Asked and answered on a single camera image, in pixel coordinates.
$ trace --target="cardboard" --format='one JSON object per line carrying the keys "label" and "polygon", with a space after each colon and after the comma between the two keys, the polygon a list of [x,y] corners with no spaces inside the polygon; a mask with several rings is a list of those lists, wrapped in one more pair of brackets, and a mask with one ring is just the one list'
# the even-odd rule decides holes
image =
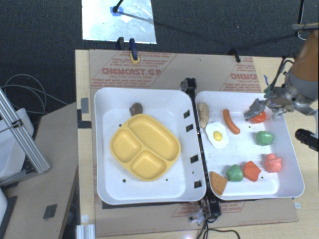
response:
{"label": "cardboard", "polygon": [[[90,57],[91,119],[93,97],[102,87],[179,89],[185,78],[196,78],[196,92],[261,92],[251,57],[236,63],[232,56],[139,52],[133,64],[129,51],[92,50]],[[116,236],[199,229],[188,217],[199,210],[197,202],[151,206],[114,207],[103,205],[96,192],[94,123],[93,171],[96,236]],[[298,220],[292,199],[223,202],[222,215],[211,227],[246,226]]]}

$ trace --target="brown toy food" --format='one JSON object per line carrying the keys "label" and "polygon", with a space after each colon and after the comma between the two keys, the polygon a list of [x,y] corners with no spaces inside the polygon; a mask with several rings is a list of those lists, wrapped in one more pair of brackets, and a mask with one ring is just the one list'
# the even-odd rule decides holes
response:
{"label": "brown toy food", "polygon": [[213,188],[213,191],[218,196],[221,196],[226,188],[226,184],[228,180],[225,177],[215,172],[209,172],[209,178],[210,178],[210,183],[211,183],[211,187]]}
{"label": "brown toy food", "polygon": [[143,113],[143,107],[140,103],[135,103],[130,107],[130,113],[132,116],[136,114],[142,114]]}

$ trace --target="toy food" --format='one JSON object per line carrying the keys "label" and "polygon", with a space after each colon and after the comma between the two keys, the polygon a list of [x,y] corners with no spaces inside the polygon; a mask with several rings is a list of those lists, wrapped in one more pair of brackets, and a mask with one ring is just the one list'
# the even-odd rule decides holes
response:
{"label": "toy food", "polygon": [[240,133],[240,129],[235,125],[235,123],[233,122],[233,120],[230,117],[230,113],[228,109],[223,110],[223,117],[224,120],[227,124],[227,126],[229,127],[229,129],[234,133],[234,134],[239,134]]}
{"label": "toy food", "polygon": [[221,149],[229,143],[226,128],[222,123],[208,123],[205,130],[209,141],[215,148]]}
{"label": "toy food", "polygon": [[140,103],[135,103],[130,107],[130,113],[132,116],[136,114],[142,114],[143,113],[143,107]]}
{"label": "toy food", "polygon": [[243,172],[239,165],[232,165],[226,172],[229,181],[242,181],[244,178]]}
{"label": "toy food", "polygon": [[275,154],[270,153],[266,155],[266,161],[264,163],[267,172],[276,173],[279,172],[283,168],[282,159],[276,157]]}
{"label": "toy food", "polygon": [[209,172],[209,179],[213,191],[221,196],[226,188],[228,180],[215,172]]}
{"label": "toy food", "polygon": [[197,105],[199,123],[201,128],[205,128],[209,120],[209,109],[206,103],[199,103]]}
{"label": "toy food", "polygon": [[259,131],[256,134],[256,140],[258,145],[269,145],[274,139],[274,135],[267,131]]}
{"label": "toy food", "polygon": [[252,123],[261,123],[264,122],[266,120],[267,116],[265,111],[262,111],[260,114],[258,114],[257,116],[254,116],[250,119],[250,121]]}
{"label": "toy food", "polygon": [[253,161],[249,161],[244,166],[244,177],[253,182],[258,180],[261,170]]}

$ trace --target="wooden table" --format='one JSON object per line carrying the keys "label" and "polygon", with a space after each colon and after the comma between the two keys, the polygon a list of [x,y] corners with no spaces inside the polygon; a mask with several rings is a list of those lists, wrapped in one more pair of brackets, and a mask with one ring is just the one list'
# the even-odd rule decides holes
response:
{"label": "wooden table", "polygon": [[[62,238],[78,178],[76,142],[76,104],[41,119],[35,143],[51,168],[5,190],[7,197],[17,196],[5,239]],[[53,217],[44,219],[54,205]]]}
{"label": "wooden table", "polygon": [[[200,59],[200,55],[189,55],[194,60]],[[261,89],[265,89],[264,75],[272,80],[276,74],[281,58],[253,57],[254,66],[258,75]],[[89,72],[89,51],[76,51],[76,81],[77,81],[77,109],[81,109],[81,98],[90,96],[90,72]],[[306,117],[298,112],[285,115],[290,135],[295,135],[298,128],[305,128],[315,131],[315,120],[313,117]],[[91,121],[91,109],[82,114],[83,121]],[[318,180],[318,153],[309,149],[306,145],[298,142],[292,137],[293,146],[305,182],[304,193],[295,199],[300,204],[297,210],[299,221],[293,223],[268,224],[258,226],[235,227],[241,238],[317,238],[319,233],[319,180]],[[79,146],[79,183],[80,183],[80,209],[82,225],[95,224],[94,209],[94,176],[92,156],[92,130],[80,128],[78,130]],[[156,234],[115,236],[113,239],[168,239],[168,238],[196,238],[198,230],[166,232]],[[209,238],[235,238],[235,235],[209,232]]]}

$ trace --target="blue clamp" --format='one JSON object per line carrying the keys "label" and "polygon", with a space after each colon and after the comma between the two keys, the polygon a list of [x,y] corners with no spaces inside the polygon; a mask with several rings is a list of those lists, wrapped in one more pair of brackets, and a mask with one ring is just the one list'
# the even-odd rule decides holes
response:
{"label": "blue clamp", "polygon": [[136,47],[135,41],[133,38],[130,39],[130,57],[133,63],[139,63],[140,58],[138,57],[138,49]]}
{"label": "blue clamp", "polygon": [[[127,50],[124,45],[124,38],[120,37],[116,42],[117,50]],[[136,47],[135,41],[133,38],[130,39],[130,58],[133,63],[139,63],[140,57],[138,56],[138,49]]]}

